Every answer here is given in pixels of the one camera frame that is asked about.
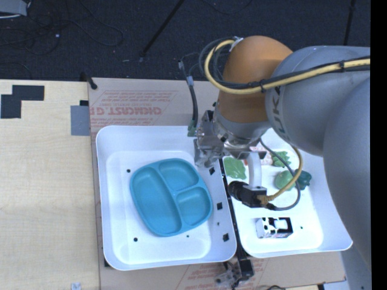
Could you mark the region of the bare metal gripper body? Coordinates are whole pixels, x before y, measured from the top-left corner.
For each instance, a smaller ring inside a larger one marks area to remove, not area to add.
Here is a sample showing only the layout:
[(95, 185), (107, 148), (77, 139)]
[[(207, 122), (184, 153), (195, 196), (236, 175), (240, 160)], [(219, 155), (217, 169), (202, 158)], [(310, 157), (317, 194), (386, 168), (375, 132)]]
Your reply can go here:
[(227, 119), (218, 109), (206, 111), (197, 129), (195, 146), (209, 153), (213, 146), (223, 146), (224, 156), (246, 159), (262, 136), (262, 123), (238, 122)]

